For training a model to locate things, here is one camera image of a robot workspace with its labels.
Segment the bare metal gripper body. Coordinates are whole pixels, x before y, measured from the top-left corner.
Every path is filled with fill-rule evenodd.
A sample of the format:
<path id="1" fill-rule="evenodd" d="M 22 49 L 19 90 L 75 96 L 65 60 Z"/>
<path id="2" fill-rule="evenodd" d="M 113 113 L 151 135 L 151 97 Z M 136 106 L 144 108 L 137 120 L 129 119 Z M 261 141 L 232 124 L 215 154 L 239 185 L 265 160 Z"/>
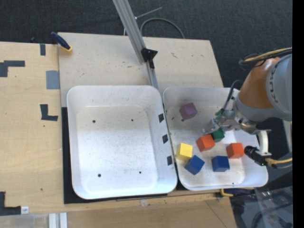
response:
<path id="1" fill-rule="evenodd" d="M 258 134 L 257 123 L 247 119 L 238 110 L 224 110 L 218 115 L 218 125 L 240 125 L 240 130 L 248 134 Z"/>

